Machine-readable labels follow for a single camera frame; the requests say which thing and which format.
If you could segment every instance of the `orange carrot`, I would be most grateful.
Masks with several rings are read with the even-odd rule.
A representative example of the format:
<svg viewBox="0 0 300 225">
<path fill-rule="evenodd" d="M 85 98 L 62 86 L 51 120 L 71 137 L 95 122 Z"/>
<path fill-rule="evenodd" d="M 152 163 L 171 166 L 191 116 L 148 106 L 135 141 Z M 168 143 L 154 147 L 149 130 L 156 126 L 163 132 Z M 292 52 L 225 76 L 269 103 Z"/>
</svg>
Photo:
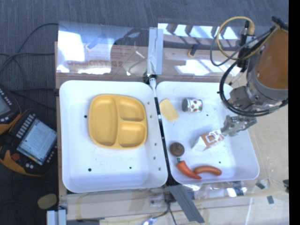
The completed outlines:
<svg viewBox="0 0 300 225">
<path fill-rule="evenodd" d="M 187 166 L 185 161 L 180 161 L 180 159 L 177 159 L 178 163 L 176 165 L 176 167 L 185 175 L 187 175 L 190 178 L 194 178 L 194 179 L 201 179 L 201 177 L 199 175 L 197 175 L 196 173 L 194 173 L 192 170 L 189 169 L 189 167 Z"/>
</svg>

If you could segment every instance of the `toy sausage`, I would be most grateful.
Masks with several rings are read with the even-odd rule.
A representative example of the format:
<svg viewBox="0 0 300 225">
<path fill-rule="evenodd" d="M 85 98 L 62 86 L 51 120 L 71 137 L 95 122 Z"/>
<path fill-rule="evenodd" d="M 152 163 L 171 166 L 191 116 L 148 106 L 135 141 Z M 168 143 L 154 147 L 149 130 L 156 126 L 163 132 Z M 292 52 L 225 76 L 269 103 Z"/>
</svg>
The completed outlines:
<svg viewBox="0 0 300 225">
<path fill-rule="evenodd" d="M 204 166 L 199 166 L 194 169 L 194 173 L 199 174 L 199 173 L 212 173 L 216 176 L 219 176 L 222 174 L 222 171 L 216 167 L 209 166 L 209 165 L 204 165 Z"/>
</svg>

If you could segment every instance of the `soup can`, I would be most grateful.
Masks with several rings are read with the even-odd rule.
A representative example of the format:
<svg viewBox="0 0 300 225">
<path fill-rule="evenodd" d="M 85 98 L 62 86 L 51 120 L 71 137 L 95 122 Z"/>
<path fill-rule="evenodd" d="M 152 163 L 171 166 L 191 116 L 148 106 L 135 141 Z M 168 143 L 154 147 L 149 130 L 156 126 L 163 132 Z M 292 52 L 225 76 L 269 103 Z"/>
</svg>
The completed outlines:
<svg viewBox="0 0 300 225">
<path fill-rule="evenodd" d="M 203 109 L 203 102 L 199 98 L 186 98 L 182 101 L 184 112 L 199 113 Z"/>
</svg>

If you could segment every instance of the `yellow divided plate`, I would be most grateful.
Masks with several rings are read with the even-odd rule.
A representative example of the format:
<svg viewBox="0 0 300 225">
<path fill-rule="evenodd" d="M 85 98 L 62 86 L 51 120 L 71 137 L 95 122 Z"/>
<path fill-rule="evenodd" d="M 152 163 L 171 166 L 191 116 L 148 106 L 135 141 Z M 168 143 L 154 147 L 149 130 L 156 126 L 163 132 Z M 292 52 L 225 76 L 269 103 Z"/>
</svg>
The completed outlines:
<svg viewBox="0 0 300 225">
<path fill-rule="evenodd" d="M 145 108 L 134 97 L 98 95 L 90 104 L 89 131 L 93 142 L 101 147 L 137 148 L 147 137 Z"/>
</svg>

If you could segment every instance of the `gray carpet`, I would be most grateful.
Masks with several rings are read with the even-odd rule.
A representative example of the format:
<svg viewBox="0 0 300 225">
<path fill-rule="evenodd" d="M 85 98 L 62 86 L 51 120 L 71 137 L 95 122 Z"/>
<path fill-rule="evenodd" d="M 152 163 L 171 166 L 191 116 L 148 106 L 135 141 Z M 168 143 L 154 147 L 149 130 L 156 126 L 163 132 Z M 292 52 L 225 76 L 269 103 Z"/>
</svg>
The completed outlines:
<svg viewBox="0 0 300 225">
<path fill-rule="evenodd" d="M 233 16 L 247 16 L 256 25 L 271 26 L 271 17 L 289 21 L 289 0 L 0 0 L 0 83 L 15 95 L 22 111 L 37 108 L 56 122 L 54 42 L 60 21 L 156 27 L 161 19 L 222 23 Z M 36 30 L 21 47 L 27 36 Z M 0 224 L 45 225 L 46 211 L 37 200 L 57 190 L 57 164 L 41 179 L 14 173 L 0 166 Z"/>
</svg>

